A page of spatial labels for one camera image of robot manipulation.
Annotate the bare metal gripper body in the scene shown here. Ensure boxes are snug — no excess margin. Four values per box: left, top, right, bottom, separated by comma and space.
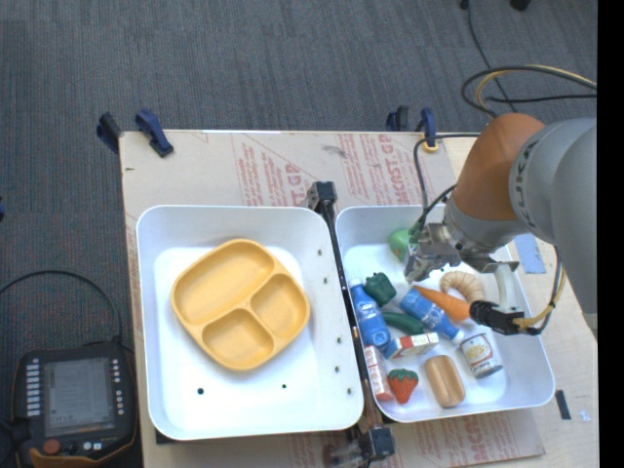
408, 222, 463, 268

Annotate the light green toy apple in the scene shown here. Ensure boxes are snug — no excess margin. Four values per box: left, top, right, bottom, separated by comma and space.
388, 227, 412, 262

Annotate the dark green toy pepper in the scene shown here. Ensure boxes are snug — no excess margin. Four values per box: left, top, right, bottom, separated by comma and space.
363, 272, 398, 307

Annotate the orange carrot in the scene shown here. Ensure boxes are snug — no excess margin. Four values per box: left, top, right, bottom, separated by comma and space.
412, 285, 473, 323

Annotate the tan toy croissant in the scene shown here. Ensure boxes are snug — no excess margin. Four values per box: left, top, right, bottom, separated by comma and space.
439, 270, 486, 305

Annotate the blue bottle with white cap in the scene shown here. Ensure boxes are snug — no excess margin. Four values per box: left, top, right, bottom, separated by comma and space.
399, 288, 466, 344

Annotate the green toy cucumber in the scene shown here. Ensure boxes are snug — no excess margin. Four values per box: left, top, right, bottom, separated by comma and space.
380, 311, 425, 336

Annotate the thin black rod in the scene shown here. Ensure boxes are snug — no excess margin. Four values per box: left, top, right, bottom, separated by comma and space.
319, 201, 374, 429

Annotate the white and red carton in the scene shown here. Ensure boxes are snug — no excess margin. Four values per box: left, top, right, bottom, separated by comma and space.
387, 331, 441, 361

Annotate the small white can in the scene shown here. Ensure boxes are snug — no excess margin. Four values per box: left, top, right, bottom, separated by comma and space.
459, 332, 504, 380

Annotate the red and white bottle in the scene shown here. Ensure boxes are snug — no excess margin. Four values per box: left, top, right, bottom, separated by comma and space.
363, 344, 395, 403

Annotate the red toy strawberry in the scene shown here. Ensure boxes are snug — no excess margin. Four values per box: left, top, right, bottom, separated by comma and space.
387, 368, 420, 406

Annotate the tan hot dog bun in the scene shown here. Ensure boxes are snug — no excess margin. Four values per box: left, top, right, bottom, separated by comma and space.
423, 355, 467, 410

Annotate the white plastic tray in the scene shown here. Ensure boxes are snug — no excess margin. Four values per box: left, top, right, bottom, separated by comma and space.
334, 205, 557, 424
136, 205, 366, 442

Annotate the yellow divided plate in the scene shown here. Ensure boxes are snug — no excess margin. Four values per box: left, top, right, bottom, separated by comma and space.
170, 238, 312, 372

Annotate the brown cardboard board red print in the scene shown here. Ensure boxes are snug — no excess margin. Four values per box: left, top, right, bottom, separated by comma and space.
118, 130, 547, 468

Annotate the black cylinder on white bracket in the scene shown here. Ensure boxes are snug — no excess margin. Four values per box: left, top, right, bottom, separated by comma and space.
468, 261, 527, 336

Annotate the black block with thin wires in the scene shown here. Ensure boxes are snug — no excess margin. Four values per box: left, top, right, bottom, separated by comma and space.
346, 425, 397, 465
305, 180, 339, 213

